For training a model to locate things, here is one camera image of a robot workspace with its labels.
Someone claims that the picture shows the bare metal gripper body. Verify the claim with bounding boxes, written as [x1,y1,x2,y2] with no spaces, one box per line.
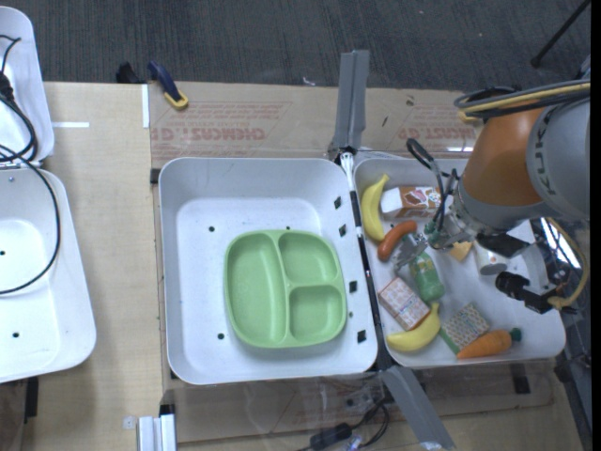
[424,212,477,253]

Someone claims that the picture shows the orange sausage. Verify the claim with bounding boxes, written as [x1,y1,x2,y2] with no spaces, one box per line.
[377,219,419,262]

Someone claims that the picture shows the yellow cheese wedge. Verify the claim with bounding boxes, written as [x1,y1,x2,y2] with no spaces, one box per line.
[448,241,473,263]

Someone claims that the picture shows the green plastic bottle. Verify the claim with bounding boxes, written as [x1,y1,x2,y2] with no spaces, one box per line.
[407,247,446,304]

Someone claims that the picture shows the orange and white carton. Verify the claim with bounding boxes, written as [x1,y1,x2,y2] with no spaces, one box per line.
[379,184,445,221]

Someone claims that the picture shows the small white can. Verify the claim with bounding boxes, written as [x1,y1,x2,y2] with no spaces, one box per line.
[473,245,509,277]

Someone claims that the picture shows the pink and orange carton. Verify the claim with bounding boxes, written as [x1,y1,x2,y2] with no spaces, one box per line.
[377,276,432,333]

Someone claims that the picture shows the yellow banana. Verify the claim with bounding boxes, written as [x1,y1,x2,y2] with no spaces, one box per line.
[360,172,392,243]
[385,301,442,353]

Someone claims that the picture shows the white plastic tray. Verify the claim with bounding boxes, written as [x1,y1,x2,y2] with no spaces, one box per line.
[352,157,567,371]
[158,157,379,386]

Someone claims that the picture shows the patterned packet with green edge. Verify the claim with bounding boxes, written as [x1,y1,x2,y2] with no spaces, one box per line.
[439,302,491,355]

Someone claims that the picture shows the orange carrot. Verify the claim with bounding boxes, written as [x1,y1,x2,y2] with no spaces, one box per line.
[455,327,524,361]

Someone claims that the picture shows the green divided plate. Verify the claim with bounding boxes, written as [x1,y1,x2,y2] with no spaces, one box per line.
[223,228,349,350]

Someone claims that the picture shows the brown cardboard board red print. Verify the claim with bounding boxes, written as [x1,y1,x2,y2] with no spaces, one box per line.
[148,80,570,444]

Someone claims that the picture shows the black cylinder on white bracket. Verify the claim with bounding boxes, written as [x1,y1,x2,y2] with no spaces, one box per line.
[474,231,561,317]

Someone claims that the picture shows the black block with thin wires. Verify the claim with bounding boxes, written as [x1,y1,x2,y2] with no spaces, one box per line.
[329,144,359,164]

